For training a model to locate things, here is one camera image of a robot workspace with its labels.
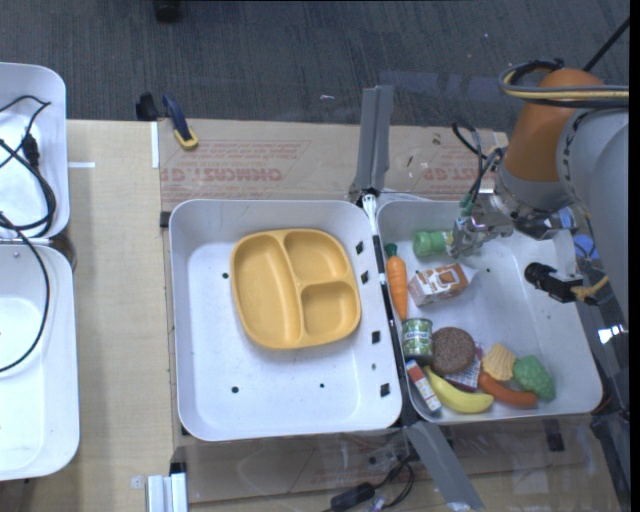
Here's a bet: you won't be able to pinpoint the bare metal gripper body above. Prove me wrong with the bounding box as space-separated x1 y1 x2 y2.
453 192 577 242

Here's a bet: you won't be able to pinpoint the green bottle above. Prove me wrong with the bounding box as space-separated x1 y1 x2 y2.
412 229 455 259

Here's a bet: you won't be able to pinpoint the orange and white carton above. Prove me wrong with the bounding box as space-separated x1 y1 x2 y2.
407 262 472 308

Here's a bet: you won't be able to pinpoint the orange carrot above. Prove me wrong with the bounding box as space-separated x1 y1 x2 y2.
384 242 410 323

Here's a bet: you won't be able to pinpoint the white plastic tray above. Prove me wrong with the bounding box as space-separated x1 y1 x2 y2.
0 243 82 482
375 199 604 427
0 61 69 241
168 198 404 443

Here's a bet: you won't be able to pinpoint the green can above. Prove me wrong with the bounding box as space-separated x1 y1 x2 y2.
400 317 435 359

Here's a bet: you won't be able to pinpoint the brown round biscuit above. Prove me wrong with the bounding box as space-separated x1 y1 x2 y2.
430 326 477 378

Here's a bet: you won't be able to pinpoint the yellow ridged crisp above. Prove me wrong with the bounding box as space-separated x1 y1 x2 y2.
480 342 518 383

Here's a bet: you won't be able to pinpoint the pink and white packet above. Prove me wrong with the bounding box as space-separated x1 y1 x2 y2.
443 342 485 393

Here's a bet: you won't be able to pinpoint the green grapes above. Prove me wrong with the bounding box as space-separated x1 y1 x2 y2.
511 354 557 403

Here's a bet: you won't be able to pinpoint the small red and white carton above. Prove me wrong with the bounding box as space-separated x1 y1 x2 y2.
404 359 443 414

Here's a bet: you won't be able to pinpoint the orange sausage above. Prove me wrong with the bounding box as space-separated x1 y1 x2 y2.
477 370 540 409

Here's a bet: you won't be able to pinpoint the yellow banana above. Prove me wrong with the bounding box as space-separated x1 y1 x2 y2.
422 364 496 415

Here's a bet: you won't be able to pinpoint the yellow divided plate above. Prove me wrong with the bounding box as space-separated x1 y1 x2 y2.
229 228 363 351

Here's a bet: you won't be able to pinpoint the brown cardboard board, red print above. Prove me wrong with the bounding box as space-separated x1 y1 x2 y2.
156 117 587 504

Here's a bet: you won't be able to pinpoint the black cylinder on white bracket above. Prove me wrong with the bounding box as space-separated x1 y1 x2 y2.
523 228 585 305

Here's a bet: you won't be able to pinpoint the black block with thin wires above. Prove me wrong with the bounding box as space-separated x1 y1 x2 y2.
329 481 377 512

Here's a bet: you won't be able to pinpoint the black cable with plug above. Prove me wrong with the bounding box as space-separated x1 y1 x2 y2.
0 94 58 374

